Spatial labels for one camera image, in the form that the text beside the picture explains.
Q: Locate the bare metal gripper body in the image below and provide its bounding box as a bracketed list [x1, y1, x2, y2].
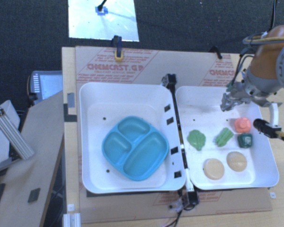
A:
[230, 81, 270, 107]

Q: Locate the pink toy cupcake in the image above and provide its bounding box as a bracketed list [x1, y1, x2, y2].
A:
[234, 117, 251, 133]

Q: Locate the white plastic tray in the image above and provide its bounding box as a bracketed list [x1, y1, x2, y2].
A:
[79, 82, 187, 194]
[175, 86, 280, 191]

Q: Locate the green ribbed toy vegetable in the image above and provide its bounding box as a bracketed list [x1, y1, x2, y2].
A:
[214, 127, 234, 148]

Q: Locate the green toy lettuce leaf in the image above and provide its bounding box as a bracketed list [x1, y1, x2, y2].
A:
[186, 129, 206, 151]

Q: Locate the thin black and white rod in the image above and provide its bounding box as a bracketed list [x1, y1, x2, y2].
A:
[169, 84, 194, 192]

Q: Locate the beige round toy bread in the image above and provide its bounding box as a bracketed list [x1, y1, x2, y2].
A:
[226, 151, 248, 172]
[203, 158, 225, 180]

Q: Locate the brown cardboard board red print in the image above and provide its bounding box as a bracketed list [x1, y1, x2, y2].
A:
[74, 45, 273, 224]

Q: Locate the blue divided plate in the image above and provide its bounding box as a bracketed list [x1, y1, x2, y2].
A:
[101, 116, 169, 182]

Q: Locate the black cylinder on white bracket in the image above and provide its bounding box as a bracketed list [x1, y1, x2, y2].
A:
[252, 102, 283, 139]

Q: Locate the black block with thin wires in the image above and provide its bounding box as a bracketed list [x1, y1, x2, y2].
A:
[161, 73, 177, 87]
[181, 190, 200, 210]

